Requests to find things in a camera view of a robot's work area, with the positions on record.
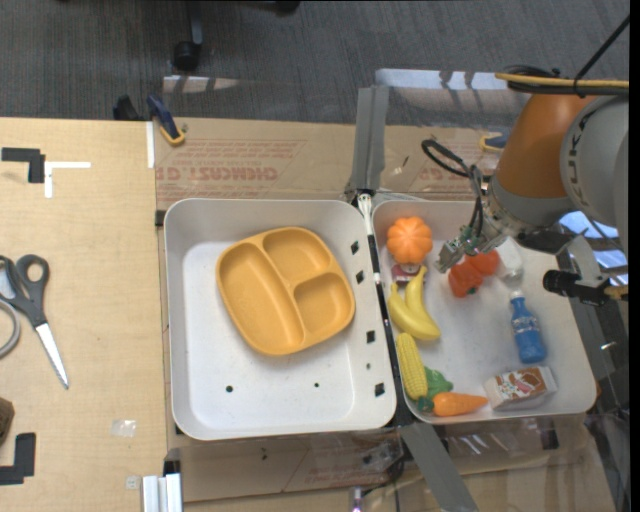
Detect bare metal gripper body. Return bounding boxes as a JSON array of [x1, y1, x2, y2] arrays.
[[460, 212, 522, 257]]

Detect orange bell pepper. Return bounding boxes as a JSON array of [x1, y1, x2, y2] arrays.
[[447, 249, 501, 299]]

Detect orange toy pumpkin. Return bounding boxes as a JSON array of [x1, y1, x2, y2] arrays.
[[386, 216, 434, 265]]

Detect small red and white can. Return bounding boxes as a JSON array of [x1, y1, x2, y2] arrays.
[[390, 261, 424, 287]]

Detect yellow banana bunch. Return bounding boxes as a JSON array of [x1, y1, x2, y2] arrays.
[[387, 265, 442, 342]]

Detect thin black and white rod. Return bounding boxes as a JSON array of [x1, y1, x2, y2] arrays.
[[356, 192, 404, 426]]

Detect white plastic tray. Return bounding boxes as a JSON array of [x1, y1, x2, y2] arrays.
[[370, 198, 599, 426], [163, 197, 399, 442]]

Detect blue bottle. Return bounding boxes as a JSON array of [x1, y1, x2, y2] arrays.
[[509, 289, 548, 365]]

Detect yellow corn cob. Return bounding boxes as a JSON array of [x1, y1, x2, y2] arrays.
[[395, 332, 430, 401]]

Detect green toy broccoli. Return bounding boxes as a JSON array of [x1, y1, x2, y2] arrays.
[[423, 366, 455, 401]]

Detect orange carrot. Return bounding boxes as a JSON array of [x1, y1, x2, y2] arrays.
[[417, 391, 490, 418]]

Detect white and brown carton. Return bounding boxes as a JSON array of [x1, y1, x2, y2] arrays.
[[483, 365, 559, 412]]

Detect orange divided plate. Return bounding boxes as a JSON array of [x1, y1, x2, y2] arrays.
[[215, 226, 357, 357]]

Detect brown cardboard board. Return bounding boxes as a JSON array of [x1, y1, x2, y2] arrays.
[[152, 117, 617, 504]]

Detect black office chair base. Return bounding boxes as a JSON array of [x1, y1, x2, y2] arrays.
[[171, 0, 301, 72]]

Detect grey scissors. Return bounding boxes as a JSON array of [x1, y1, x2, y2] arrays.
[[0, 253, 71, 391]]

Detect brown rounded object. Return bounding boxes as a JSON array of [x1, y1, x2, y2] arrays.
[[0, 396, 16, 447]]

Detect black cylinder on white bracket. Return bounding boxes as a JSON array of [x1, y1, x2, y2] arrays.
[[542, 233, 614, 307]]

